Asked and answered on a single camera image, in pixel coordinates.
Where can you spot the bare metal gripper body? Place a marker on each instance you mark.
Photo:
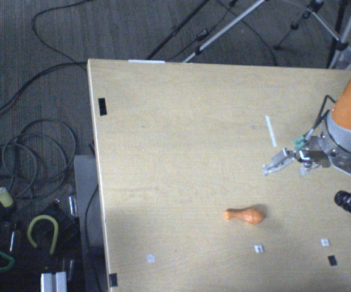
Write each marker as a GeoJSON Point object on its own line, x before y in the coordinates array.
{"type": "Point", "coordinates": [315, 155]}

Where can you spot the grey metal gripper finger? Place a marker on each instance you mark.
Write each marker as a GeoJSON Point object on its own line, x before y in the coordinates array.
{"type": "Point", "coordinates": [306, 169]}
{"type": "Point", "coordinates": [280, 160]}

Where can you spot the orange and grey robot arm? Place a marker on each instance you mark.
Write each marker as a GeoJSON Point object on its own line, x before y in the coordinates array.
{"type": "Point", "coordinates": [344, 114]}

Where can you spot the orange toy chicken drumstick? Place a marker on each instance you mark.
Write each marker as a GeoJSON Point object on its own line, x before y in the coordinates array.
{"type": "Point", "coordinates": [248, 215]}

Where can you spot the silver tripod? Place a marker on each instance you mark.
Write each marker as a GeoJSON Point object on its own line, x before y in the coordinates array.
{"type": "Point", "coordinates": [239, 18]}

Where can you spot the black stand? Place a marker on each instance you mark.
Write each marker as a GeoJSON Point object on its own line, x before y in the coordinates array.
{"type": "Point", "coordinates": [190, 18]}

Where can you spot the black cylinder on white bracket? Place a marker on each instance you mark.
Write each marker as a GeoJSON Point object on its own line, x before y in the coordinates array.
{"type": "Point", "coordinates": [345, 201]}

